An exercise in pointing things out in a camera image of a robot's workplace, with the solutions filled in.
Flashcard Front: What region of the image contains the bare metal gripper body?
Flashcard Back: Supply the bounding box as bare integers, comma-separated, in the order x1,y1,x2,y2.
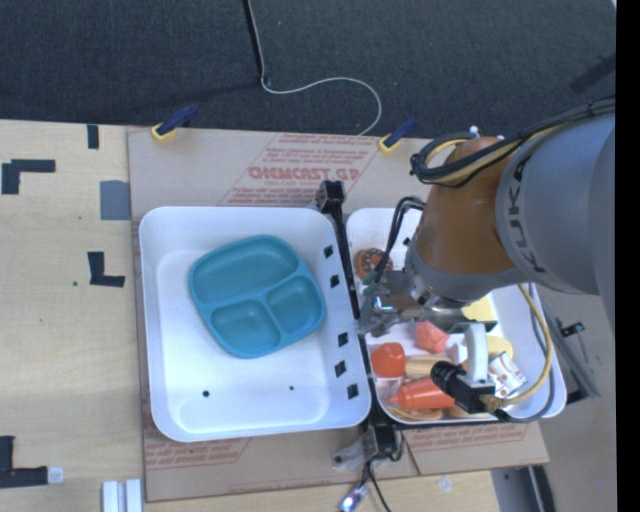
367,269,475,332

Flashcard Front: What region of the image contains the red toy tomato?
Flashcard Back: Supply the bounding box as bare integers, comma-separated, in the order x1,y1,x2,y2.
370,341,407,379

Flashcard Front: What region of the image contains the thin black rod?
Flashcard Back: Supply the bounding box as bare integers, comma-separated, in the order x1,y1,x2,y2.
331,209,377,426

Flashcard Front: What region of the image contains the pink toy food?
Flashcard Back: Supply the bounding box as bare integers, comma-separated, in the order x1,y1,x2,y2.
414,320,452,355

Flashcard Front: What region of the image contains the brown doughnut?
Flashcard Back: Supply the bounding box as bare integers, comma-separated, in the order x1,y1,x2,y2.
354,247,394,281

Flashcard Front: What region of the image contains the tan toy sausage bun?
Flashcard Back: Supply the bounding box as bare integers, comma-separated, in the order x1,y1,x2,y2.
404,354,447,380

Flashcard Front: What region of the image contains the yellow toy slice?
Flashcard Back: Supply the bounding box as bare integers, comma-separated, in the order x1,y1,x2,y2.
460,295,495,322

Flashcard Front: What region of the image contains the orange sauce bottle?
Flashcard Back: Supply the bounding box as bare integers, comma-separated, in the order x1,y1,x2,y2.
388,376,457,412

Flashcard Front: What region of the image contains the tan flat biscuit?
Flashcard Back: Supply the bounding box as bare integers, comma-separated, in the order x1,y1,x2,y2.
386,405,444,422

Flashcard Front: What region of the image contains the blue divided plate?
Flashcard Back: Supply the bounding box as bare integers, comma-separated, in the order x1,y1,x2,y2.
187,234,328,360

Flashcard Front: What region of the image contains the white cup with orange print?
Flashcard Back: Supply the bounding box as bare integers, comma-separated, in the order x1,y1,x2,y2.
488,351,529,400

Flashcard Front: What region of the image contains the white plastic tray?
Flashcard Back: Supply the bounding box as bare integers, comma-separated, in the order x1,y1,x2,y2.
345,207,568,426
138,205,373,444

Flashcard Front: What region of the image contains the brown cardboard board red print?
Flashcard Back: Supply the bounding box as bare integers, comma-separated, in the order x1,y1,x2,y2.
126,126,551,504

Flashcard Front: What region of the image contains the black cylinder on white bracket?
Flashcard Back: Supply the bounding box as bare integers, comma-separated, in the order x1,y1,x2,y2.
429,322,499,415

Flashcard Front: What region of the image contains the black block with thin wires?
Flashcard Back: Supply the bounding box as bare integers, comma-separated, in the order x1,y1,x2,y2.
367,422,402,459
316,180,348,217

